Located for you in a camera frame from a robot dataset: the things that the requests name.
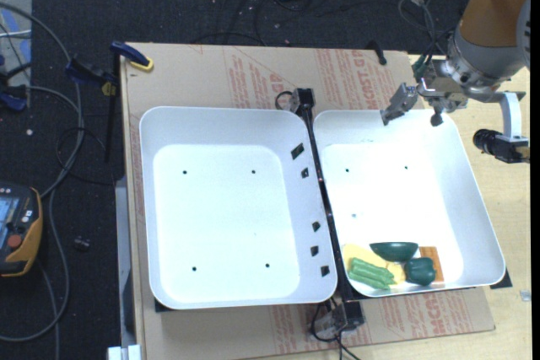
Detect thin black rod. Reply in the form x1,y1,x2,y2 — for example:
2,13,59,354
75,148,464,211
300,105,356,304

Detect green beans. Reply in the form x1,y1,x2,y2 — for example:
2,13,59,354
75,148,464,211
348,257,397,291

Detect orange waffle biscuit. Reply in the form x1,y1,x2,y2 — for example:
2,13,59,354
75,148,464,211
418,246,446,283

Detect dark green bowl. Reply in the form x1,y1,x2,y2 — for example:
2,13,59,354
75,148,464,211
369,241,419,262

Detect black block with thin wires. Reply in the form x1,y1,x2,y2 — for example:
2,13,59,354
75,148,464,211
290,87,316,112
314,298,366,341

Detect green bell pepper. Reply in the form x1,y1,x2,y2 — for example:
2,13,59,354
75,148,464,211
404,257,437,287

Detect black cylinder on white bracket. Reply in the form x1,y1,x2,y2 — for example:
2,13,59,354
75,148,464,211
472,91,531,164

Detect white plastic tray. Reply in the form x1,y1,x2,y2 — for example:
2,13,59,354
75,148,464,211
312,107,507,299
138,105,338,311

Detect yellow toy food slice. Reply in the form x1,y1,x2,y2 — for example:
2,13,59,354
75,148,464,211
342,244,408,286

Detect brown cardboard board red print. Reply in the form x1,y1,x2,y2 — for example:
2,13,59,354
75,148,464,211
119,40,496,360

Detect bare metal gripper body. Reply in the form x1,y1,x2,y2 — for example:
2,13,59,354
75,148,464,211
415,58,502,113

